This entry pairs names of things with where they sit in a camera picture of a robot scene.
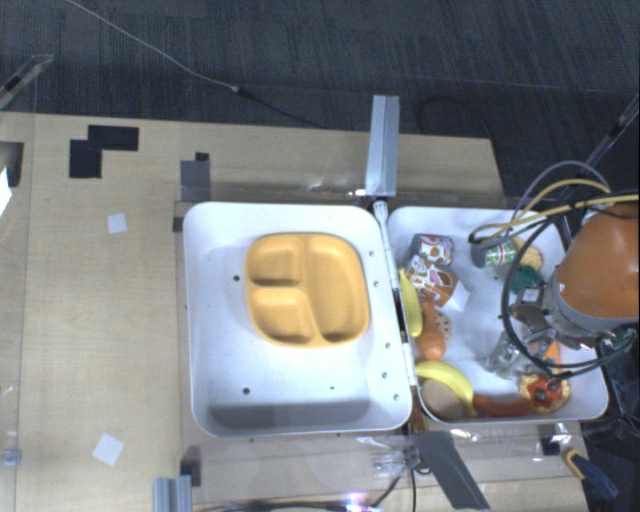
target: wooden surface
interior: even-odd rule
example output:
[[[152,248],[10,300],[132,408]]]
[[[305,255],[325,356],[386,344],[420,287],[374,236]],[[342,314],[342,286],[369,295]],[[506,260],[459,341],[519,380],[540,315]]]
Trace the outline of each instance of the wooden surface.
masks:
[[[358,188],[364,182],[367,135],[18,114],[6,115],[0,133],[25,119],[35,119],[35,128],[25,213],[29,247],[17,510],[148,511],[153,478],[175,477],[181,457],[171,231],[180,160],[192,160],[196,151],[209,153],[215,183]],[[139,151],[105,151],[102,179],[69,179],[69,140],[86,139],[90,123],[138,126]],[[424,184],[443,193],[501,196],[487,141],[401,136],[399,167],[401,187]],[[125,233],[108,231],[107,218],[116,213],[126,216]],[[92,456],[103,433],[124,443],[113,467]],[[233,451],[228,453],[233,465]],[[235,471],[242,471],[235,464]],[[499,466],[499,459],[491,464]],[[471,466],[484,471],[482,459]],[[243,476],[227,475],[236,481]],[[554,489],[549,492],[566,503],[555,510],[585,508],[573,478],[531,482],[487,484],[494,509],[512,509],[511,492],[535,496],[538,491],[531,489],[543,488]],[[449,510],[441,496],[433,497],[439,492],[435,483],[425,485],[422,503]],[[278,495],[278,488],[272,492]],[[406,510],[406,496],[398,491],[386,510]]]

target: orange cylinder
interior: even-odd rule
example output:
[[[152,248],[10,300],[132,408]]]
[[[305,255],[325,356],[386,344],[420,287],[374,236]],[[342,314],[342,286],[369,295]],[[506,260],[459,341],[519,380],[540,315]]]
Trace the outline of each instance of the orange cylinder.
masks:
[[[585,222],[558,267],[558,291],[576,311],[638,318],[638,205],[618,204]]]

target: wooden table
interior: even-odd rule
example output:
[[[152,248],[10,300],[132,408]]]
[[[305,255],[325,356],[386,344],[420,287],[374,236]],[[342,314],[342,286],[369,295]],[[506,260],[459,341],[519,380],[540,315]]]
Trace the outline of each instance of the wooden table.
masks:
[[[86,139],[89,124],[139,127],[139,150],[104,151],[101,179],[70,179],[69,141]],[[21,364],[16,510],[151,510],[153,479],[177,476],[182,456],[172,232],[180,161],[208,153],[223,186],[355,190],[368,134],[5,113],[0,140],[26,144],[12,199],[28,222],[28,249],[18,248],[27,258],[22,354],[3,354],[0,366]],[[402,135],[399,155],[400,188],[504,204],[486,140]],[[108,217],[118,213],[127,230],[111,234]],[[5,292],[2,300],[5,307],[12,298]],[[113,466],[92,456],[103,433],[124,443]],[[225,460],[228,475],[243,470],[232,451]],[[522,471],[505,471],[501,457],[469,464],[494,510],[586,509],[557,457],[537,466],[528,453],[509,461]],[[450,509],[432,477],[419,485],[429,510]],[[0,497],[2,512],[13,510],[12,496]],[[386,510],[408,503],[400,489]]]

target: dark floor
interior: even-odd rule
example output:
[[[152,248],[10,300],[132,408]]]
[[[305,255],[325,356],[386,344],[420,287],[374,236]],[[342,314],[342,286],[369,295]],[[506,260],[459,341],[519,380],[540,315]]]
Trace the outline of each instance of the dark floor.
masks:
[[[402,132],[490,134],[511,196],[586,159],[638,92],[637,0],[78,1],[327,128],[368,130],[382,93],[400,96]],[[12,110],[305,126],[67,0],[0,0],[0,80],[33,54],[55,61]],[[637,120],[599,168],[614,189],[638,186]]]

